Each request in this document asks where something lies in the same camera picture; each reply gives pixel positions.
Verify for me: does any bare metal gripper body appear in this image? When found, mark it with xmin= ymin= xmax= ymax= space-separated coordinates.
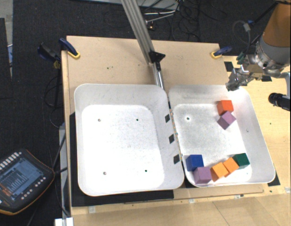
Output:
xmin=240 ymin=53 xmax=268 ymax=81

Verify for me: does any dark orange cube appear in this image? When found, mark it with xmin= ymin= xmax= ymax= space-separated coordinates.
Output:
xmin=216 ymin=99 xmax=235 ymax=116

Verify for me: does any purple cube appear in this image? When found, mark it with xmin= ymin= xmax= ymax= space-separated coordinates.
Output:
xmin=216 ymin=111 xmax=237 ymax=130
xmin=192 ymin=166 xmax=212 ymax=185

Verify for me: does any white plastic tray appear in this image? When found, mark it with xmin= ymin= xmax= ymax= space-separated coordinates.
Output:
xmin=167 ymin=84 xmax=276 ymax=188
xmin=73 ymin=83 xmax=185 ymax=197

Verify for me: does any green cube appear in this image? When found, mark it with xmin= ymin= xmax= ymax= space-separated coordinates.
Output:
xmin=232 ymin=153 xmax=251 ymax=170

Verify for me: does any light orange cube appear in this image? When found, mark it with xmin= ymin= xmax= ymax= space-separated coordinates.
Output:
xmin=210 ymin=161 xmax=230 ymax=183
xmin=222 ymin=157 xmax=240 ymax=174

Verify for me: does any blue cube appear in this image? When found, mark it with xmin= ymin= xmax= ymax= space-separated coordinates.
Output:
xmin=185 ymin=154 xmax=204 ymax=172

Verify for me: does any pale wood board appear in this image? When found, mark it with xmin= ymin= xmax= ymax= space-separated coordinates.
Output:
xmin=66 ymin=35 xmax=265 ymax=200

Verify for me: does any black cylinder on white bracket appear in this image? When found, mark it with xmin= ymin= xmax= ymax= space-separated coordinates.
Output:
xmin=263 ymin=68 xmax=291 ymax=112

